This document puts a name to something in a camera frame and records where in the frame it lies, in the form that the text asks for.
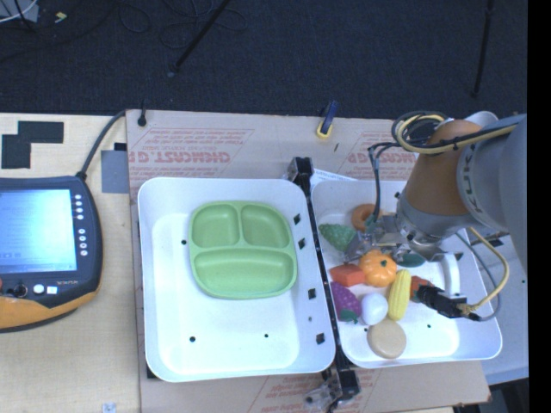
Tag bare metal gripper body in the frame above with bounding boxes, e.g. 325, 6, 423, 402
363, 213, 436, 257

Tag green grapes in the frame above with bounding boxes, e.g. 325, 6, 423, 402
318, 223, 358, 253

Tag red orange carrot piece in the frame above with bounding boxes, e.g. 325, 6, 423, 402
329, 263, 368, 287

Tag orange pumpkin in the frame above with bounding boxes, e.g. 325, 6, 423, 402
357, 249, 399, 288

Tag thin black rod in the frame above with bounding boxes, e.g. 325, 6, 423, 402
300, 174, 348, 374

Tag dark green leaf vegetable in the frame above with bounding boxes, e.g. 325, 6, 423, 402
396, 251, 427, 269

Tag purple grapes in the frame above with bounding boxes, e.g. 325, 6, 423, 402
330, 280, 363, 324

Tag orange red toy vegetable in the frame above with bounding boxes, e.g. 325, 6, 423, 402
409, 274, 434, 304

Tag white egg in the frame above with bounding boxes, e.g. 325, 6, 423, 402
360, 292, 390, 327

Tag yellow corn cob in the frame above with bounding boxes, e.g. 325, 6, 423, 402
387, 268, 412, 322

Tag white paper slip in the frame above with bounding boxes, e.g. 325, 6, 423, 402
312, 168, 359, 184

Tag tan round biscuit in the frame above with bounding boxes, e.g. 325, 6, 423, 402
366, 317, 408, 361

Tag green divided plate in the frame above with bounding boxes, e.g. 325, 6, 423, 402
188, 200, 300, 300

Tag white plastic tray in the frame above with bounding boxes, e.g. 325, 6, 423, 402
310, 178, 504, 370
137, 176, 337, 384

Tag brown cardboard board red print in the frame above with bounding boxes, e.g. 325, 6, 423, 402
124, 108, 492, 413

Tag black cylinder on white bracket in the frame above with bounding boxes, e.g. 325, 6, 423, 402
415, 251, 469, 318

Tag black block with thin wires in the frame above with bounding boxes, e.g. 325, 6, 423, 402
330, 367, 362, 405
284, 156, 314, 185

